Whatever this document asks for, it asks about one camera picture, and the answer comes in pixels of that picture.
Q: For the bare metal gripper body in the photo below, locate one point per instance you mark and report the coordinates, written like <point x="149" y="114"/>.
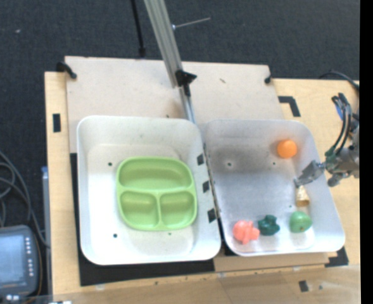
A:
<point x="344" y="162"/>

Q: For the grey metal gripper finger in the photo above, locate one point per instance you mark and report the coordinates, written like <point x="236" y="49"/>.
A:
<point x="309" y="168"/>
<point x="314" y="176"/>

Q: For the tan cone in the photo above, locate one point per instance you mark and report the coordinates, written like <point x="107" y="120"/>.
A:
<point x="302" y="198"/>

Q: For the orange ball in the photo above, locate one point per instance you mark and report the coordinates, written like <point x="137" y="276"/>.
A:
<point x="287" y="148"/>

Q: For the light green apple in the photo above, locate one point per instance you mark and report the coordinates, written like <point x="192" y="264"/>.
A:
<point x="300" y="221"/>

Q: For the white plastic tray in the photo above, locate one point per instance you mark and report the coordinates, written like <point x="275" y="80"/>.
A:
<point x="100" y="182"/>
<point x="256" y="182"/>

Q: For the dark green broccoli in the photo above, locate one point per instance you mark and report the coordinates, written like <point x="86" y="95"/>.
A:
<point x="268" y="225"/>

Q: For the pink toy food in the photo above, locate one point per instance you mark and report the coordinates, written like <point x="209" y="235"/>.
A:
<point x="245" y="231"/>

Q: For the green divided plate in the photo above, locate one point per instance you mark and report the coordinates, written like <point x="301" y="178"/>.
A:
<point x="156" y="193"/>

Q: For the pale wood board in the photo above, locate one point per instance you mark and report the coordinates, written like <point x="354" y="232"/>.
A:
<point x="119" y="87"/>

